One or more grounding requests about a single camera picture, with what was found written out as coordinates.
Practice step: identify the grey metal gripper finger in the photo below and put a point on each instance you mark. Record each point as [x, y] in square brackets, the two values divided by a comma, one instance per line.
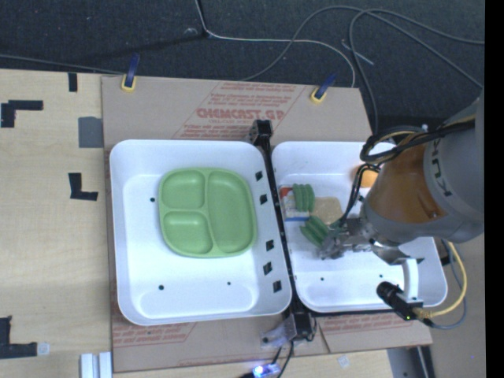
[330, 252]
[334, 234]

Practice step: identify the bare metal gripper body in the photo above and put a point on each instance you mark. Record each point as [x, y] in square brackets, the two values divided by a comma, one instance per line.
[357, 235]

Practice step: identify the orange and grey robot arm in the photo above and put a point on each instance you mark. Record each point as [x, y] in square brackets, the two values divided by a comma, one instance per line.
[409, 187]

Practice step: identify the green pea pod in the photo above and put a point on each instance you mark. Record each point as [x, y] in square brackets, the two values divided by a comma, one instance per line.
[304, 197]
[315, 230]

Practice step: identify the tan bread slice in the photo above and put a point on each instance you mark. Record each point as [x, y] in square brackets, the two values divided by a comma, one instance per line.
[327, 210]

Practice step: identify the white plastic tray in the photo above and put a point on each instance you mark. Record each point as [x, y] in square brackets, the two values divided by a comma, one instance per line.
[346, 286]
[197, 286]

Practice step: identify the white red and blue carton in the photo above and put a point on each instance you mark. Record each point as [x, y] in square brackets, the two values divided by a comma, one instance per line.
[288, 207]

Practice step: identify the thin black rod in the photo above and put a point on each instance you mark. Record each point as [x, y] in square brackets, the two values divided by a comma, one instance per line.
[279, 219]

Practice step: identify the orange round toy food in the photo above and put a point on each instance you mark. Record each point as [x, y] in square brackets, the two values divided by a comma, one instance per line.
[368, 177]

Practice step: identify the green divided plate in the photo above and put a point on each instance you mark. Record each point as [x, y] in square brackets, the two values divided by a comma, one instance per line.
[220, 211]

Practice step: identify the brown cardboard board red print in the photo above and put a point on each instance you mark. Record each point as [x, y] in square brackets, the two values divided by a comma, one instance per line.
[165, 108]

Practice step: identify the black cylinder on white bracket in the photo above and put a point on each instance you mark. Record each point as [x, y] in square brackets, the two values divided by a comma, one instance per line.
[409, 280]

